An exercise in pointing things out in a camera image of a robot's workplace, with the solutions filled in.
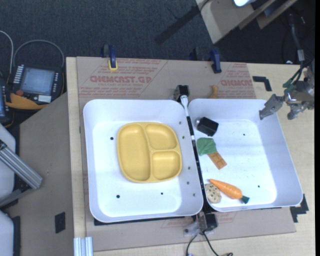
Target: white tray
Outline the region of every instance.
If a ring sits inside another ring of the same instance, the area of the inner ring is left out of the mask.
[[[203,196],[185,111],[173,100],[94,99],[83,109],[89,206],[99,221],[192,216]],[[182,171],[168,181],[136,183],[121,173],[117,133],[125,124],[158,122],[170,126],[181,148]]]
[[[188,106],[195,139],[208,137],[196,128],[206,117],[218,123],[213,135],[216,149],[227,165],[218,169],[207,155],[199,156],[204,184],[209,179],[227,182],[250,198],[247,204],[222,195],[210,203],[219,212],[298,205],[303,192],[278,116],[263,120],[261,99],[195,99]]]

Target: white cable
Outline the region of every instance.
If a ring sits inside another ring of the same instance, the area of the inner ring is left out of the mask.
[[[14,42],[12,41],[11,37],[4,31],[0,30],[0,33],[3,33],[5,34],[10,42],[11,42],[11,58],[10,58],[10,74],[11,74],[11,71],[12,71],[12,61],[13,61],[13,58],[14,58]]]

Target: toy carrot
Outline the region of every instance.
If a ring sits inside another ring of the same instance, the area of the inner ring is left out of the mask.
[[[223,193],[225,193],[227,196],[231,197],[232,199],[240,199],[245,204],[248,203],[250,198],[242,195],[242,191],[239,188],[237,188],[236,186],[231,185],[229,183],[225,183],[220,180],[212,179],[212,178],[209,179],[209,181],[210,181],[210,183],[215,185],[220,191],[222,191]]]

